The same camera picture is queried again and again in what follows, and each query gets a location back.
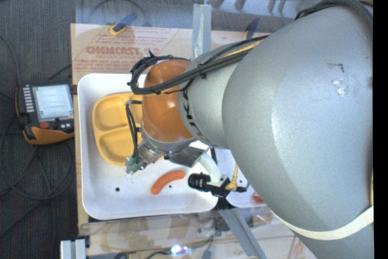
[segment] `carrot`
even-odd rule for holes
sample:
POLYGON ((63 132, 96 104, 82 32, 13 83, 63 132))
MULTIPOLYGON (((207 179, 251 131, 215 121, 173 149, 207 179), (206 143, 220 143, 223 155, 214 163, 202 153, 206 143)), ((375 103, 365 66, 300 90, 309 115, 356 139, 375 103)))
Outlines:
POLYGON ((184 178, 184 171, 181 169, 173 170, 172 172, 165 173, 160 176, 158 180, 151 187, 152 194, 159 194, 162 191, 163 187, 170 183, 171 181, 178 180, 184 178))

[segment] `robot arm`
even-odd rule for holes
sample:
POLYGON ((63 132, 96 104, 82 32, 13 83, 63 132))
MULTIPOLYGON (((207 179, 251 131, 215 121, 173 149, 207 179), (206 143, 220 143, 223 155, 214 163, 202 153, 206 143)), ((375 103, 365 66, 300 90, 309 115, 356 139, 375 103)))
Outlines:
MULTIPOLYGON (((201 55, 157 85, 139 88, 135 70, 130 85, 143 106, 168 101, 162 114, 186 133, 167 140, 156 136, 162 127, 143 128, 143 140, 163 154, 193 140, 230 149, 282 220, 314 232, 341 228, 371 205, 372 28, 365 3, 327 0, 267 38, 201 55)), ((171 72, 175 62, 159 62, 149 75, 171 72)), ((374 258, 373 224, 334 240, 297 235, 318 258, 374 258)))

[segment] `white strap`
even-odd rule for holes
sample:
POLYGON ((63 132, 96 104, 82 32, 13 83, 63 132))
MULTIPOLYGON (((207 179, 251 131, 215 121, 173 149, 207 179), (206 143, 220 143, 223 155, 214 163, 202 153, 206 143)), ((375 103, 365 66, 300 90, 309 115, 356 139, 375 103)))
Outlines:
POLYGON ((294 232, 303 235, 305 237, 313 238, 314 240, 323 240, 323 241, 331 241, 331 240, 340 240, 342 238, 346 238, 351 236, 352 234, 364 229, 366 226, 374 222, 374 212, 373 205, 370 206, 367 210, 365 210, 360 216, 354 219, 351 223, 332 231, 309 231, 304 230, 299 227, 295 227, 292 224, 286 222, 279 216, 275 214, 279 220, 285 224, 288 228, 293 230, 294 232))

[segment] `gray carpet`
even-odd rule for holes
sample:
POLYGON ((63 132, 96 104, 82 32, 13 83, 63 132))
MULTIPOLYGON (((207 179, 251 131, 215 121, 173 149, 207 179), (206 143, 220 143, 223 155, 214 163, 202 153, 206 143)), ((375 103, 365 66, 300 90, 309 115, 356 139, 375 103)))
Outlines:
MULTIPOLYGON (((14 48, 23 81, 42 81, 70 64, 70 23, 107 24, 117 22, 127 12, 136 12, 134 25, 155 27, 192 26, 192 5, 205 0, 2 0, 0 1, 0 35, 14 48)), ((226 5, 224 0, 206 0, 213 5, 213 29, 244 30, 252 16, 259 16, 258 31, 273 32, 290 22, 292 14, 283 16, 267 13, 242 15, 226 5)), ((299 1, 300 6, 320 0, 299 1)), ((69 76, 70 69, 56 78, 69 76)), ((0 38, 0 132, 6 130, 15 114, 7 97, 13 97, 17 84, 14 58, 0 38)), ((8 180, 16 181, 30 159, 32 147, 20 133, 17 123, 5 136, 1 163, 8 180)), ((66 143, 73 151, 74 142, 66 143)), ((17 190, 9 189, 0 177, 0 258, 59 258, 59 241, 77 237, 76 188, 72 175, 66 175, 69 154, 64 144, 41 148, 17 189, 31 196, 42 196, 49 187, 59 195, 47 200, 31 200, 17 190)))

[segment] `emergency stop button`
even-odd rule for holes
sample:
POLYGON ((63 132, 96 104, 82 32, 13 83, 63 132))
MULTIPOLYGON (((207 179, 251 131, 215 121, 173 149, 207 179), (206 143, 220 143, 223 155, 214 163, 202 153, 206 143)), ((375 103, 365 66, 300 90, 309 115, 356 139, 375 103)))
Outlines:
POLYGON ((39 127, 42 129, 42 130, 48 130, 50 128, 50 123, 48 122, 41 122, 39 127))

